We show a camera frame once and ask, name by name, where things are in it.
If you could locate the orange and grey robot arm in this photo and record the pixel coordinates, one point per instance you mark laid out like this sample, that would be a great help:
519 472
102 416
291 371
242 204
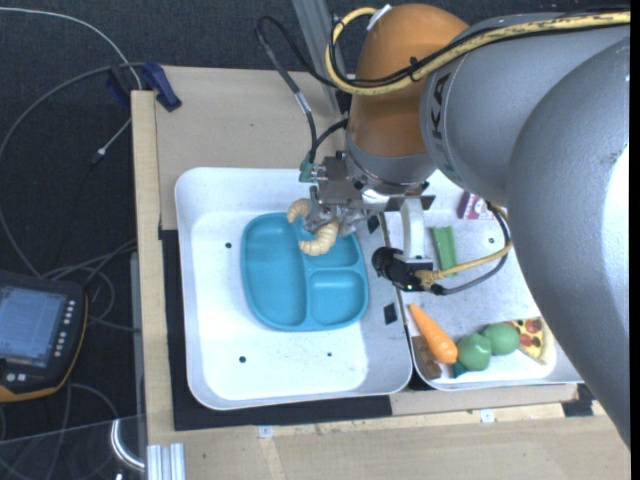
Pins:
550 168

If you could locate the orange toy carrot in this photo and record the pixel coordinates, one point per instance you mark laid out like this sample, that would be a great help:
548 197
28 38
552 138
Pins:
435 338

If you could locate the black cylinder on white bracket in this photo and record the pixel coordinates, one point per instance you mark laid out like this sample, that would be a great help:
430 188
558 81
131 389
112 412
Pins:
400 268

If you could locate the green toy pepper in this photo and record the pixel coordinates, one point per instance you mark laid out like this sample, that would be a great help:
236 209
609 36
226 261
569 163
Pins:
473 352

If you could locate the white plastic tray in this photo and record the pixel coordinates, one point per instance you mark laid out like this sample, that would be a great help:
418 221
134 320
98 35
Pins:
480 298
280 368

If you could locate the toy pizza slice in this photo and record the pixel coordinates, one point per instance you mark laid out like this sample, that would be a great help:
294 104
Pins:
535 340

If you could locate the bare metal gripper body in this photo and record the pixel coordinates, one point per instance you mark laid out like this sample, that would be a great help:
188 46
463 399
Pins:
340 183

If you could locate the brown toy biscuit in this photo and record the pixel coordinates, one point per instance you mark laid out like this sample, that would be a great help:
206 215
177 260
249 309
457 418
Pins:
427 363

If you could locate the purple and white carton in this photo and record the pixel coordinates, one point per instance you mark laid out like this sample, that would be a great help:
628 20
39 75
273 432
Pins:
470 208

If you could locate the green toy celery stick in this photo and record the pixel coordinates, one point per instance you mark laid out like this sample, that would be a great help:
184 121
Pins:
445 250

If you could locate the beige toy croissant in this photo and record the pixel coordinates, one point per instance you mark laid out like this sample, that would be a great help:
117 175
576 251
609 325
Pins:
320 244

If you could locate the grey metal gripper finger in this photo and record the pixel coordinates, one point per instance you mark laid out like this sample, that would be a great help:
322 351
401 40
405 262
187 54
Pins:
320 222
350 224

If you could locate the blue divided plate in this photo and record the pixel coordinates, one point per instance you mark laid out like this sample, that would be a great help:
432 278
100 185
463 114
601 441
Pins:
280 278

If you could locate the brown flat board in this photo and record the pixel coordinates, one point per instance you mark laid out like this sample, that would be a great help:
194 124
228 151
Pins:
225 128

